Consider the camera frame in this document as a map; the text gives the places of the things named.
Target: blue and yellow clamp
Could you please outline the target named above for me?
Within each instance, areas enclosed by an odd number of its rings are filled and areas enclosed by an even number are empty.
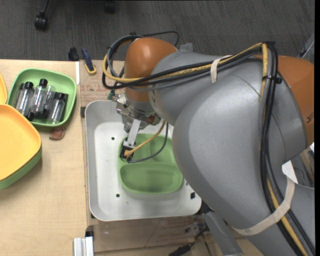
[[[90,75],[94,75],[97,73],[96,66],[92,63],[91,57],[89,55],[89,52],[86,48],[81,49],[82,56],[85,60],[85,69]]]

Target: stack of plates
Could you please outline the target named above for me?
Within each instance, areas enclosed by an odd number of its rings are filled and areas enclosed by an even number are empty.
[[[19,180],[42,156],[38,131],[6,101],[5,83],[0,75],[0,189]]]

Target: caster wheel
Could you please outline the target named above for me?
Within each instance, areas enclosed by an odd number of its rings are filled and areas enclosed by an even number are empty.
[[[34,26],[39,30],[46,30],[48,25],[48,19],[44,16],[37,15],[35,17]]]
[[[106,1],[105,5],[104,5],[104,10],[107,13],[112,13],[114,14],[116,11],[116,4],[115,1]]]

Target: wooden tabletop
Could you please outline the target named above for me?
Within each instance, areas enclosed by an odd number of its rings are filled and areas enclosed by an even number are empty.
[[[76,81],[76,62],[0,59],[0,73],[9,92],[24,69],[41,68]],[[26,175],[0,190],[0,255],[71,256],[74,238],[87,228],[81,95],[61,140],[38,128],[42,158]]]

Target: table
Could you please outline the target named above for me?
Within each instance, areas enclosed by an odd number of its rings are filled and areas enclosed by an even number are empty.
[[[101,60],[92,61],[97,66]],[[123,62],[116,61],[120,69]],[[76,103],[70,120],[64,126],[61,140],[49,139],[50,129],[38,128],[42,139],[42,159],[25,176],[0,190],[0,255],[6,256],[72,256],[74,238],[84,237],[89,226],[106,226],[91,218],[88,207],[87,157],[85,119],[81,107],[89,102],[106,99],[108,92],[101,85],[101,69],[94,76],[84,71],[84,62],[0,59],[0,73],[7,91],[20,71],[42,68],[70,76],[77,81]],[[261,253],[244,237],[233,231],[247,256]],[[122,239],[111,241],[120,248]],[[195,243],[189,255],[214,256],[222,253],[211,237]],[[97,252],[96,256],[163,256],[179,245]]]

